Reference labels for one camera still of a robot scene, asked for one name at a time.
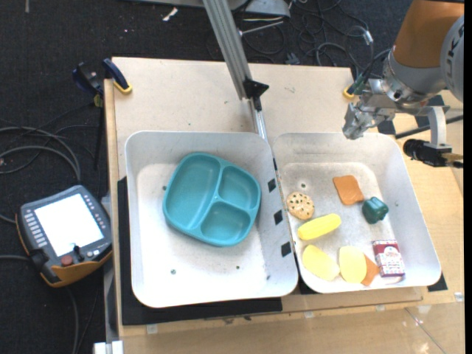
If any blue divided plate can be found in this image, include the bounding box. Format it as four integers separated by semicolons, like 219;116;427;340
162;152;263;248

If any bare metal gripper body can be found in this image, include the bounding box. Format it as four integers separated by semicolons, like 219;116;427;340
353;77;434;125

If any black cylinder on white bracket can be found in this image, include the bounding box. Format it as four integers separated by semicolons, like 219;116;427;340
402;105;462;168

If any green bell pepper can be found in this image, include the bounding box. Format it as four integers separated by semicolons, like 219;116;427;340
361;196;390;225

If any yellow potato chip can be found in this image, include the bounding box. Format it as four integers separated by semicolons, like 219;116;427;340
338;245;369;285
302;244;341;282

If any orange flat slice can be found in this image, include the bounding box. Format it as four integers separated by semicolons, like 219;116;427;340
360;252;381;287

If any red printed carton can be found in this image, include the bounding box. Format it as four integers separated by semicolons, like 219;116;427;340
371;239;406;279

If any yellow corn cob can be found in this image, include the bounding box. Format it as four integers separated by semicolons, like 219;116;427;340
296;212;342;241

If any orange bread slice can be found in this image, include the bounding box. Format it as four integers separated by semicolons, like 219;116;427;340
332;174;366;207

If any pale wood board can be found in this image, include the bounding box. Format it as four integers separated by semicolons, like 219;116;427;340
110;56;425;315

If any white plastic tray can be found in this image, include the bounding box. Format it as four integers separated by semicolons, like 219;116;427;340
124;130;299;308
271;132;443;294

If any beige chocolate chip biscuit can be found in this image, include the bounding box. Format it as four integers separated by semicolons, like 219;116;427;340
286;191;316;221

